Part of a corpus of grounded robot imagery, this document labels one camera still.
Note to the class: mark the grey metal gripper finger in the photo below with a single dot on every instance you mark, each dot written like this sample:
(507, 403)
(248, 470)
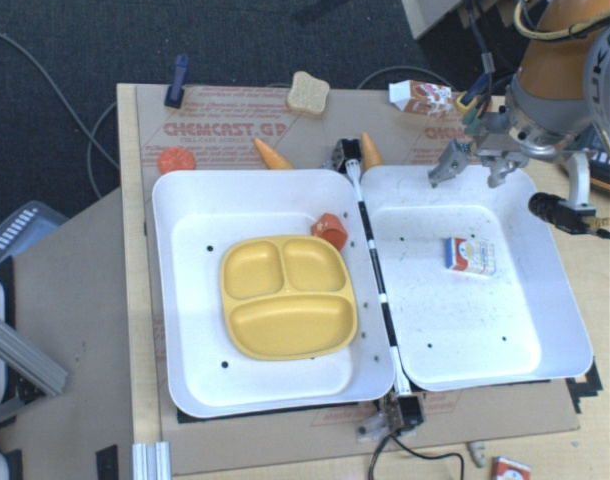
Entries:
(450, 165)
(500, 170)

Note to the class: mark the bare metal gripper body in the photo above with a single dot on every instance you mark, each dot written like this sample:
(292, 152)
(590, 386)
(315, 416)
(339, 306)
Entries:
(505, 140)

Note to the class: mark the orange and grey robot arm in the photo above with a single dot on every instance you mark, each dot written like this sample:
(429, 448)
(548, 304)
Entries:
(560, 43)

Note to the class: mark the orange and white milk carton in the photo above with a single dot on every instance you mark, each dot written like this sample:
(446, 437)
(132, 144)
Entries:
(425, 98)

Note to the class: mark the orange carrot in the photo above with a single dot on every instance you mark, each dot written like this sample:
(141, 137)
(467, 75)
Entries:
(371, 153)
(272, 157)

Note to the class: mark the white red and blue carton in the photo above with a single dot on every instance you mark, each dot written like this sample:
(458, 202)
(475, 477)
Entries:
(470, 255)

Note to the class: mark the red can with yellow star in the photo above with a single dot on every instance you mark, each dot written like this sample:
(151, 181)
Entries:
(332, 230)

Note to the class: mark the thin black and white rod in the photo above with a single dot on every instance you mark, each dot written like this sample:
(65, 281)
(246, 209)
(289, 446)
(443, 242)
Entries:
(380, 283)

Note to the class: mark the toy bread slice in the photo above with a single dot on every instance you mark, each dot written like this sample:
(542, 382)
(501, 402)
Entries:
(307, 94)

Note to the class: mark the white plastic tray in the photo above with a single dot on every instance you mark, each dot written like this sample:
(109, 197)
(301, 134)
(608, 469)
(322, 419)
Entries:
(200, 318)
(460, 328)

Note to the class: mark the yellow divided plate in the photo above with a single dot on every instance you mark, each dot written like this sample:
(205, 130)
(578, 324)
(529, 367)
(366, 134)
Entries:
(290, 318)

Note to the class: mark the red round slice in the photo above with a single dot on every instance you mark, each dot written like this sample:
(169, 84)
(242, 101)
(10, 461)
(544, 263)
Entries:
(176, 160)

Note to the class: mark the small white plastic piece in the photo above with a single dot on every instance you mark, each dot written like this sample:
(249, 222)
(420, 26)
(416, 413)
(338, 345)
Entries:
(477, 453)

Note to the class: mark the brown cardboard board red print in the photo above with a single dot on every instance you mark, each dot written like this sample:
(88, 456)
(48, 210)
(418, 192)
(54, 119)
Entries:
(305, 438)

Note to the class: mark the black cylinder on white bracket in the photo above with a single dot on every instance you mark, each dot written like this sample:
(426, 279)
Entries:
(555, 210)

